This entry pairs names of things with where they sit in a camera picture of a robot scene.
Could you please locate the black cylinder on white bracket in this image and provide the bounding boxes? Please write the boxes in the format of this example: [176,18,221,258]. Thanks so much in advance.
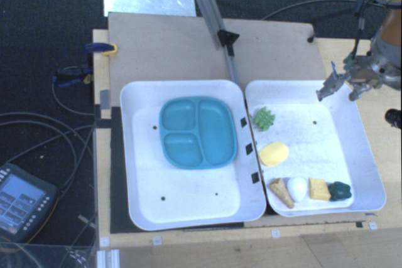
[385,108,402,129]

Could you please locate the yellow cheese block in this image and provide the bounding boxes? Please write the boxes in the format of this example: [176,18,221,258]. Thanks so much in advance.
[308,178,332,201]

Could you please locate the brown cardboard board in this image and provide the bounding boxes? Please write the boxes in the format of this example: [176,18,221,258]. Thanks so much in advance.
[107,11,367,230]

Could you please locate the blue divided plate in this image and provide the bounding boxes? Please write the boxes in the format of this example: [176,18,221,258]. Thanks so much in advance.
[159,96,238,171]

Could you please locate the green grapes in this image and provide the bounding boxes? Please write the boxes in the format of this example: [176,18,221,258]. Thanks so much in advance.
[253,106,276,132]

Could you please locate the dark green broccoli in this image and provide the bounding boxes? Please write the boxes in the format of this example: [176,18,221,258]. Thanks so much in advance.
[327,181,353,202]

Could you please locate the tan ice cream cone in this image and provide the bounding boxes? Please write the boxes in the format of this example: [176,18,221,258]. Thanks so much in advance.
[269,177,295,210]

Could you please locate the white egg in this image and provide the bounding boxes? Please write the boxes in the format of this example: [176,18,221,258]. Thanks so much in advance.
[286,176,309,203]

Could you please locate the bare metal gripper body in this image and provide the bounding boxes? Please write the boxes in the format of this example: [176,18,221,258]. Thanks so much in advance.
[347,55,402,90]

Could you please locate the white plastic tray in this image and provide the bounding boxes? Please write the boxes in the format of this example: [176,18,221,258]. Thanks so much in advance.
[244,79,387,218]
[120,79,268,232]

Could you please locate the yellow lemon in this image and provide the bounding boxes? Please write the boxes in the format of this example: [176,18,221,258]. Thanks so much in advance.
[258,141,290,168]

